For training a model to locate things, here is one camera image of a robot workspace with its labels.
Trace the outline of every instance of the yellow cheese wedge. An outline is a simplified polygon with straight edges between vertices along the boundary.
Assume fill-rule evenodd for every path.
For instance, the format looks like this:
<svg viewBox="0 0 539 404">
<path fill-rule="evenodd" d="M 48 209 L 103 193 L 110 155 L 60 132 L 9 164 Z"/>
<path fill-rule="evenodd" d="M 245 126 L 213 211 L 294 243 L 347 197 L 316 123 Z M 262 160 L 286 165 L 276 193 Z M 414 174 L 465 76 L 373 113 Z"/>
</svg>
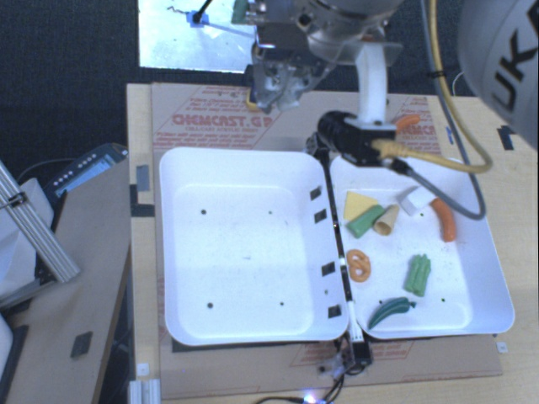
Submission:
<svg viewBox="0 0 539 404">
<path fill-rule="evenodd" d="M 353 220 L 374 205 L 378 205 L 378 201 L 374 198 L 355 192 L 347 192 L 344 203 L 344 219 Z"/>
</svg>

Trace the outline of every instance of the orange sausage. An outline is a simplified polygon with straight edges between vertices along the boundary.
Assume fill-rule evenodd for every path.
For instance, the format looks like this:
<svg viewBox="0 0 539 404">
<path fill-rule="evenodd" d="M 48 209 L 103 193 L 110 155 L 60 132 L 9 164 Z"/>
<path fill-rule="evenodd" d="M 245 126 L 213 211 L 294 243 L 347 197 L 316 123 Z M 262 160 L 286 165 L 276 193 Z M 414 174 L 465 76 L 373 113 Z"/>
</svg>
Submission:
<svg viewBox="0 0 539 404">
<path fill-rule="evenodd" d="M 363 283 L 371 277 L 371 260 L 361 250 L 349 250 L 346 253 L 346 262 L 349 266 L 350 278 L 354 281 Z"/>
<path fill-rule="evenodd" d="M 442 239 L 445 242 L 452 242 L 456 239 L 456 225 L 451 208 L 440 198 L 430 202 L 433 210 L 438 215 L 442 225 Z"/>
<path fill-rule="evenodd" d="M 397 133 L 406 129 L 409 125 L 417 125 L 421 121 L 419 114 L 404 115 L 395 122 Z"/>
</svg>

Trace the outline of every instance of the toy pretzel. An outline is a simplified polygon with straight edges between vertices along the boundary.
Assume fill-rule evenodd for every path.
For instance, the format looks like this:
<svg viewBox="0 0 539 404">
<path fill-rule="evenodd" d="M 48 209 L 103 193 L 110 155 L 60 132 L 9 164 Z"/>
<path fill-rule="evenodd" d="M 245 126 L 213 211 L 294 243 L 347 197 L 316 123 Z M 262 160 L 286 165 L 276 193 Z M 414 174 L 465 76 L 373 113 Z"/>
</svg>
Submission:
<svg viewBox="0 0 539 404">
<path fill-rule="evenodd" d="M 346 262 L 350 277 L 357 283 L 363 283 L 371 277 L 371 260 L 361 250 L 349 250 L 346 253 Z"/>
</svg>

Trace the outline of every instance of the yellow cable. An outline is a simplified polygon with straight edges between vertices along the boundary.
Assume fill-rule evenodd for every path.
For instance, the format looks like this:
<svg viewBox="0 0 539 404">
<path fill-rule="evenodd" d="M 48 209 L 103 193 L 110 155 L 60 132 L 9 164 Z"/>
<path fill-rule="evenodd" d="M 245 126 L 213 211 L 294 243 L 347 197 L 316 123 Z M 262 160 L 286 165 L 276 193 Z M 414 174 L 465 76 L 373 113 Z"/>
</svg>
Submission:
<svg viewBox="0 0 539 404">
<path fill-rule="evenodd" d="M 430 30 L 430 48 L 435 61 L 435 70 L 438 72 L 443 71 L 443 64 L 440 56 L 440 43 L 438 40 L 438 26 L 437 26 L 437 11 L 436 11 L 436 0 L 429 0 L 429 30 Z M 473 149 L 481 156 L 484 160 L 483 165 L 466 165 L 459 162 L 454 162 L 445 157 L 436 156 L 435 154 L 429 154 L 427 152 L 415 151 L 411 148 L 407 148 L 403 144 L 399 144 L 395 141 L 388 141 L 382 139 L 376 139 L 371 143 L 372 148 L 380 152 L 380 158 L 387 157 L 415 157 L 427 162 L 436 163 L 438 165 L 449 167 L 457 171 L 462 171 L 466 173 L 485 173 L 493 165 L 492 158 L 484 150 L 484 148 L 479 144 L 479 142 L 472 135 L 470 130 L 464 124 L 462 117 L 458 110 L 456 109 L 455 103 L 453 102 L 453 97 L 447 87 L 447 82 L 445 77 L 437 77 L 436 81 L 440 85 L 442 95 L 444 96 L 445 101 L 447 102 L 447 107 L 453 115 L 453 119 L 456 122 L 456 125 L 466 137 Z"/>
</svg>

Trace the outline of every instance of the dark background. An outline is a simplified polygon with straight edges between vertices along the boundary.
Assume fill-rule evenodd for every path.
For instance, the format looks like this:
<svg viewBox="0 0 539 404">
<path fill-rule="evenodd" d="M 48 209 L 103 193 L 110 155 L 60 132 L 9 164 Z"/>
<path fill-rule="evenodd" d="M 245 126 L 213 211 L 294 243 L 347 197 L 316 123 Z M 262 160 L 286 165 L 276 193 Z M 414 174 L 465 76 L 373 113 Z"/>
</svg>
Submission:
<svg viewBox="0 0 539 404">
<path fill-rule="evenodd" d="M 449 82 L 460 71 L 462 1 L 439 1 Z M 242 82 L 234 74 L 140 68 L 137 0 L 0 0 L 0 16 L 0 160 L 14 177 L 37 162 L 79 157 L 106 142 L 125 145 L 129 82 Z M 390 70 L 390 92 L 434 93 L 425 76 L 419 0 L 407 0 L 387 32 L 405 46 Z M 338 68 L 319 88 L 356 90 L 355 70 Z M 462 78 L 457 91 L 470 93 Z M 28 178 L 44 184 L 65 165 L 39 167 Z"/>
</svg>

